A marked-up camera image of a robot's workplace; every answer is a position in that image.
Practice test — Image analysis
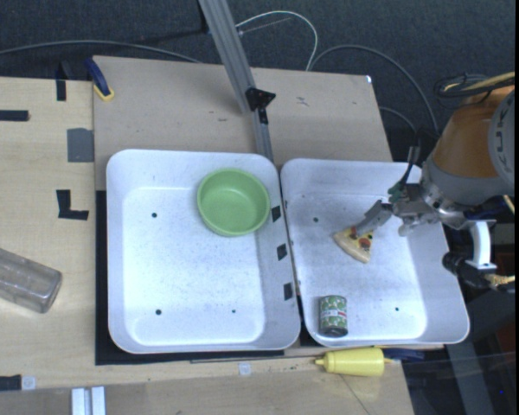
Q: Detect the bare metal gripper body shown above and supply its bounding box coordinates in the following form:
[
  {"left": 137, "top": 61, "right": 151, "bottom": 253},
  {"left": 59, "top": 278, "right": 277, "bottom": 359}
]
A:
[{"left": 390, "top": 183, "right": 469, "bottom": 231}]

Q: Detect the toy pizza slice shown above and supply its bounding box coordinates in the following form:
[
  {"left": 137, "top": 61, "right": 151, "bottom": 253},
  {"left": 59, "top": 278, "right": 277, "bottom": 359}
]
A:
[{"left": 332, "top": 226, "right": 375, "bottom": 265}]

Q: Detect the white plastic tray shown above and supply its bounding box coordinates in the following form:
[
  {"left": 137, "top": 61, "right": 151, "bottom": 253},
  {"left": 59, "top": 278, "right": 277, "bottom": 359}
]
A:
[
  {"left": 279, "top": 157, "right": 471, "bottom": 348},
  {"left": 106, "top": 148, "right": 302, "bottom": 354}
]

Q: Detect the green can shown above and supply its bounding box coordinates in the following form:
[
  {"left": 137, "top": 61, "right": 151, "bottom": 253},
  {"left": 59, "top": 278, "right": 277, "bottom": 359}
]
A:
[{"left": 318, "top": 295, "right": 349, "bottom": 338}]

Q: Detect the green bowl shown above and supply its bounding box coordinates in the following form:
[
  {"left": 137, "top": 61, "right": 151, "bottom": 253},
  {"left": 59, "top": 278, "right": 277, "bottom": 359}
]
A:
[{"left": 196, "top": 168, "right": 272, "bottom": 238}]

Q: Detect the yellow squeeze bottle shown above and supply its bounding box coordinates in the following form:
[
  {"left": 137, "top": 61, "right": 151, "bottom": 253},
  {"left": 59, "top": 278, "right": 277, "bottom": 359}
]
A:
[{"left": 314, "top": 347, "right": 393, "bottom": 378}]

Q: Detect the pale wood board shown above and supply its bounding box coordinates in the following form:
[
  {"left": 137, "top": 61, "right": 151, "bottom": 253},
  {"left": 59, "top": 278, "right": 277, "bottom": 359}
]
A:
[{"left": 93, "top": 54, "right": 445, "bottom": 362}]

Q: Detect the black cylinder on white bracket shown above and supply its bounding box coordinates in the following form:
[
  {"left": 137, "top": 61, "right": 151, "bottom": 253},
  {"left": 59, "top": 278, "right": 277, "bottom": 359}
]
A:
[{"left": 441, "top": 218, "right": 516, "bottom": 294}]

